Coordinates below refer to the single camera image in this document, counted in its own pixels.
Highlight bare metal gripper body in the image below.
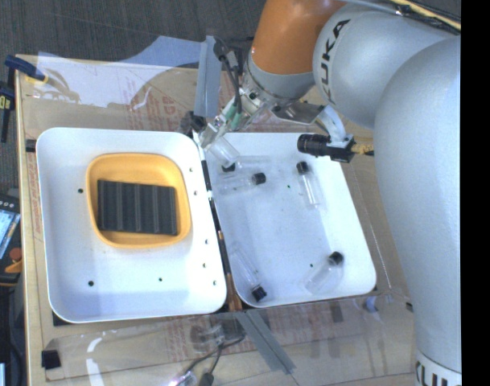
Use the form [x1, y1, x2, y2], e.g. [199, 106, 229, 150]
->
[205, 79, 286, 138]

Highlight clear plastic bottle black cap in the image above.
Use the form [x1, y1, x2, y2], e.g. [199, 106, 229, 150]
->
[220, 154, 272, 174]
[295, 161, 324, 209]
[304, 251, 346, 296]
[217, 171, 267, 195]
[227, 242, 268, 302]

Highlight black ribbed rack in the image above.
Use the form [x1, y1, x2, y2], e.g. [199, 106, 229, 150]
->
[96, 179, 179, 236]

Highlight white plastic tray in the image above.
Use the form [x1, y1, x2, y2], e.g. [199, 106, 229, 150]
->
[35, 126, 229, 324]
[206, 131, 377, 309]

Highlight yellow bowl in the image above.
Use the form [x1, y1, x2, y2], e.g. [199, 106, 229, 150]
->
[85, 152, 193, 250]

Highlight brown cardboard board red print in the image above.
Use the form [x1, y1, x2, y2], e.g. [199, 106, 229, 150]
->
[14, 54, 415, 386]

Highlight black cylinder on white bracket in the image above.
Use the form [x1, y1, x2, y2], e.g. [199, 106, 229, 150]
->
[296, 105, 356, 164]

